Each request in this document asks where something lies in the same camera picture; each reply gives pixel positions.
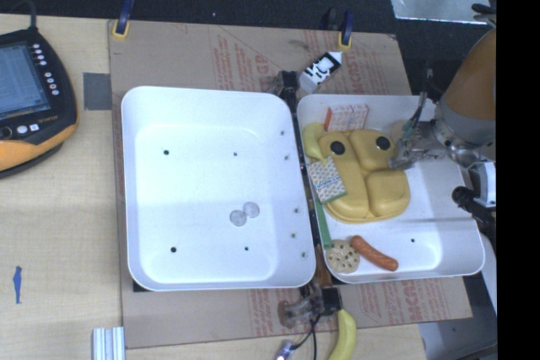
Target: button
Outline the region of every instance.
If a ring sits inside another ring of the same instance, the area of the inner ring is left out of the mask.
[[[11,138],[12,132],[11,129],[7,126],[0,129],[0,140],[8,140]]]

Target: small package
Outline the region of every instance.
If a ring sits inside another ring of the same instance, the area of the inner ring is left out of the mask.
[[[324,122],[326,131],[352,131],[362,129],[368,116],[367,104],[331,105]]]
[[[347,190],[332,156],[328,156],[326,161],[316,161],[309,164],[307,172],[321,204],[327,204],[347,195]]]

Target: controller screen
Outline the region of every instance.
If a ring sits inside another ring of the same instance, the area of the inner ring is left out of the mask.
[[[0,120],[50,108],[26,44],[0,46]]]

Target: sausage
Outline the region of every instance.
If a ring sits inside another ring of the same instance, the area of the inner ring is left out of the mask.
[[[385,270],[396,271],[399,266],[396,260],[375,249],[359,235],[353,236],[351,239],[351,246],[353,246],[353,248],[355,248],[367,261],[372,262]]]

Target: blue tape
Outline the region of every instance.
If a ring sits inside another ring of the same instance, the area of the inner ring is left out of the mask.
[[[21,266],[15,267],[15,274],[13,275],[13,286],[15,288],[15,301],[17,304],[21,304],[23,302],[20,301],[20,286],[23,282],[23,277],[21,275],[21,271],[23,268]]]

